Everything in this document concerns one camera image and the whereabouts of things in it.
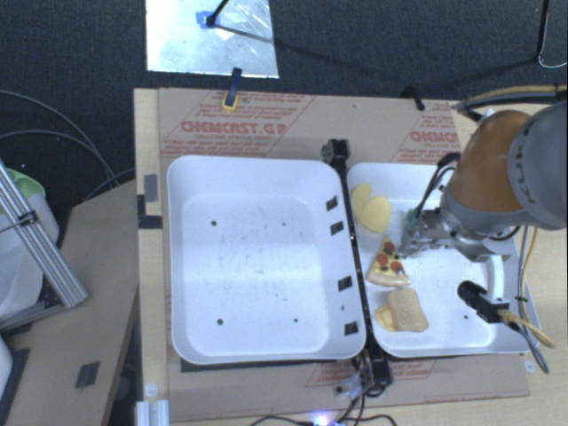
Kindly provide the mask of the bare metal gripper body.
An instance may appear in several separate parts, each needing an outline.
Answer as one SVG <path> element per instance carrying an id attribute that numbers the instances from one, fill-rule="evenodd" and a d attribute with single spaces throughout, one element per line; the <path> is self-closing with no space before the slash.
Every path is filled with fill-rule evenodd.
<path id="1" fill-rule="evenodd" d="M 455 249 L 470 261 L 485 261 L 485 236 L 465 228 L 445 209 L 410 209 L 407 212 L 407 237 L 421 243 L 421 249 Z"/>

